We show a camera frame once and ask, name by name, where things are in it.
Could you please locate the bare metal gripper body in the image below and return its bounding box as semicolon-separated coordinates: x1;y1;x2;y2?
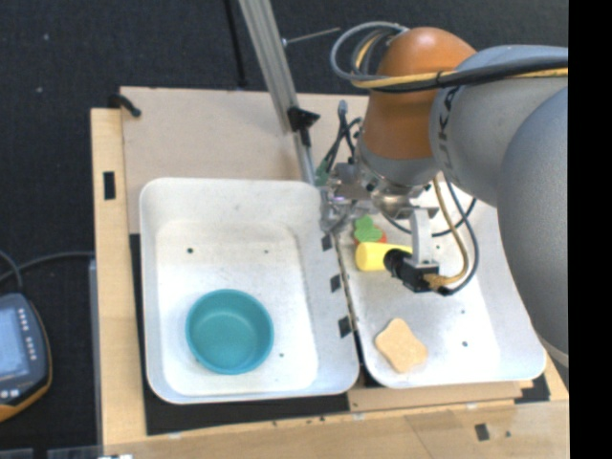
329;162;434;222

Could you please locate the orange carrot with green top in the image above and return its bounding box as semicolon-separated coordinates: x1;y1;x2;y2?
352;214;389;247

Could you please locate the yellow cylinder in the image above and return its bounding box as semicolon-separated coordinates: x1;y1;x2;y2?
354;241;414;273

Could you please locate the white plastic tray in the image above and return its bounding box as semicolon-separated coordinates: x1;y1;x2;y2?
329;179;548;390
138;176;361;405

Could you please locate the tan bread slice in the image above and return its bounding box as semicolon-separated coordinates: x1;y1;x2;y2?
374;317;429;375

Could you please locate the brown cardboard board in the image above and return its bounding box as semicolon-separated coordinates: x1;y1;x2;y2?
118;86;536;413

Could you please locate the teal bowl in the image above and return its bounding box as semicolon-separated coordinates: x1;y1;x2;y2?
185;288;275;377

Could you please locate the black cylinder on white bracket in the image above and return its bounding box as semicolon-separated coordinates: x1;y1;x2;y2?
383;208;441;295

